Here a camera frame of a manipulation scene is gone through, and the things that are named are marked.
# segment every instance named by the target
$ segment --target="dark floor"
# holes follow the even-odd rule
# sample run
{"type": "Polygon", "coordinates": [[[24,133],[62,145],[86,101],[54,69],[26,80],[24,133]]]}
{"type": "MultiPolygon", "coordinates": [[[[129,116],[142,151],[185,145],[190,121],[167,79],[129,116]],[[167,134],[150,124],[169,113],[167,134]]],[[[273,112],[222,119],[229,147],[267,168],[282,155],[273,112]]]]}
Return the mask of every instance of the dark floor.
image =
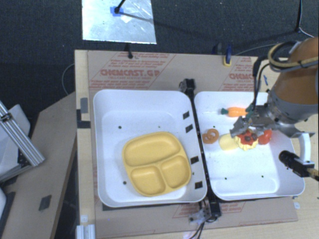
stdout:
{"type": "MultiPolygon", "coordinates": [[[[210,54],[221,42],[232,53],[288,40],[294,32],[299,0],[152,0],[157,45],[133,44],[133,51],[210,54]]],[[[82,40],[81,0],[0,0],[0,100],[20,104],[32,118],[65,96],[64,69],[75,49],[123,50],[124,43],[82,40]]],[[[319,0],[304,0],[301,26],[318,36],[319,0]]],[[[244,55],[265,55],[269,48],[244,55]]],[[[65,88],[74,91],[73,68],[65,88]]],[[[75,177],[70,180],[61,217],[74,220],[75,177]]],[[[57,238],[72,237],[73,222],[62,221],[57,238]]]]}

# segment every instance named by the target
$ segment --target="metal plate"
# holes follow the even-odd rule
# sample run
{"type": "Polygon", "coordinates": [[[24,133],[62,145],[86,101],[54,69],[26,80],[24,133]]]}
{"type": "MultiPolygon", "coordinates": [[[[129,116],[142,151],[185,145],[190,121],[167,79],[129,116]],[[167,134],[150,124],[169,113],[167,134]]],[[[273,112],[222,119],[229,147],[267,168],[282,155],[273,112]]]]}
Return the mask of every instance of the metal plate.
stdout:
{"type": "Polygon", "coordinates": [[[151,0],[82,0],[83,39],[156,44],[151,0]]]}

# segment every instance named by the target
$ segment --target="yellow plate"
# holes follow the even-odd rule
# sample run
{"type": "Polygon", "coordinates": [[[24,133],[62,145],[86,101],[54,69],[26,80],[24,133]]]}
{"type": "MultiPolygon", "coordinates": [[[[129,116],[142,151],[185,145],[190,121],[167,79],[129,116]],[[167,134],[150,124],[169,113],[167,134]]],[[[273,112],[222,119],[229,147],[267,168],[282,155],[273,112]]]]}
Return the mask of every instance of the yellow plate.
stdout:
{"type": "Polygon", "coordinates": [[[131,183],[143,196],[166,194],[189,183],[188,158],[171,133],[156,132],[128,141],[122,158],[131,183]]]}

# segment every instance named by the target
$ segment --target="toy carrot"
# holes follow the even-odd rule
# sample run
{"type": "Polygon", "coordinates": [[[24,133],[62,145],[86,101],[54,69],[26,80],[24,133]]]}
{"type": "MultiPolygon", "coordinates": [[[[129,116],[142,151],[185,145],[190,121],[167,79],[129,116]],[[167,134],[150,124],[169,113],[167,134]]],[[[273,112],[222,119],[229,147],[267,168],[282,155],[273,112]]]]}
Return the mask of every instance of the toy carrot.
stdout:
{"type": "Polygon", "coordinates": [[[230,117],[239,117],[239,116],[245,116],[247,112],[245,108],[230,107],[228,109],[222,108],[221,114],[227,114],[230,117]]]}

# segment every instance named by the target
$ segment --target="white tray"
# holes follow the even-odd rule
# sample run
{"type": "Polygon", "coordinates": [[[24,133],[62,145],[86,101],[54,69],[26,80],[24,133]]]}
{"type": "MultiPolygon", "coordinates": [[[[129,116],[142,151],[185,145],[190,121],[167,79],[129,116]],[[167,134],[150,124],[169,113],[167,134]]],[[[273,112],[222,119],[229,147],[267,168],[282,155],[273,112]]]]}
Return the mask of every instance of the white tray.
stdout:
{"type": "Polygon", "coordinates": [[[189,98],[177,91],[101,90],[93,100],[98,169],[98,193],[110,207],[189,203],[207,192],[189,98]],[[190,182],[176,191],[155,197],[140,195],[130,183],[123,161],[125,143],[158,131],[174,134],[191,164],[190,182]]]}
{"type": "MultiPolygon", "coordinates": [[[[195,106],[201,133],[215,127],[220,135],[229,133],[237,118],[221,115],[222,108],[248,107],[253,93],[200,92],[195,106]]],[[[263,105],[266,93],[259,93],[257,104],[263,105]]],[[[226,201],[295,196],[303,192],[305,182],[287,170],[278,156],[281,151],[294,152],[291,140],[279,131],[273,131],[269,144],[257,145],[243,151],[238,148],[223,151],[218,142],[203,144],[213,192],[226,201]]]]}

